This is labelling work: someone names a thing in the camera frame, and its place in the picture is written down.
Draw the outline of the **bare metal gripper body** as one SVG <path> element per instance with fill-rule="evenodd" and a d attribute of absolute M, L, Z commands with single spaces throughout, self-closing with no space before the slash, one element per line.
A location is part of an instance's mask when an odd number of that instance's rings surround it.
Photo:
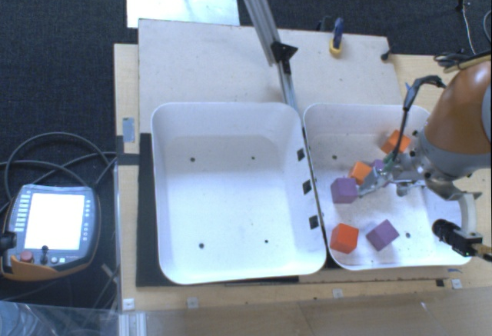
<path fill-rule="evenodd" d="M 474 199 L 480 191 L 462 191 L 454 181 L 472 175 L 481 169 L 479 159 L 468 155 L 400 155 L 391 168 L 392 181 L 397 184 L 415 183 L 429 188 L 445 201 L 457 201 L 466 194 Z"/>

